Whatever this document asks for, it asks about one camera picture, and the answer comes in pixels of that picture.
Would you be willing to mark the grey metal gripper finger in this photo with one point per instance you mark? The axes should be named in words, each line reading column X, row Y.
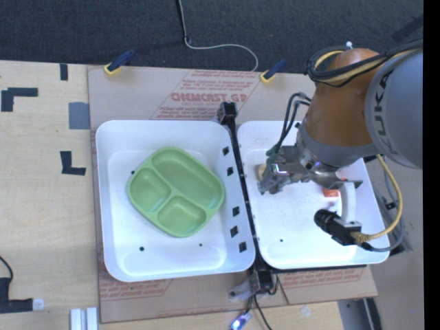
column 264, row 186
column 279, row 186

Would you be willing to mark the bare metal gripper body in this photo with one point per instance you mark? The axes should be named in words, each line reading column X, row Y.
column 292, row 167

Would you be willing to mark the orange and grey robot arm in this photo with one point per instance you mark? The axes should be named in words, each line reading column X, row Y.
column 347, row 108

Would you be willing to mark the beige round bread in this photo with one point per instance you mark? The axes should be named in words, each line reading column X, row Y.
column 261, row 171

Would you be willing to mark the white plastic tray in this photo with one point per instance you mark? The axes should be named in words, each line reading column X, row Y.
column 292, row 225
column 172, row 256

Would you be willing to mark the orange and white packet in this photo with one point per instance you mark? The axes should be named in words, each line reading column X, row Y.
column 330, row 193

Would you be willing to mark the green divided plate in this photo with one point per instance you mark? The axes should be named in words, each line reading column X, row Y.
column 175, row 191

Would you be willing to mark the brown cardboard board, red print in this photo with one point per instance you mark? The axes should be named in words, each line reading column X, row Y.
column 144, row 91

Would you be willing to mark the black cylinder on white bracket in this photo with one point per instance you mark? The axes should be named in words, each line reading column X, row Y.
column 338, row 227

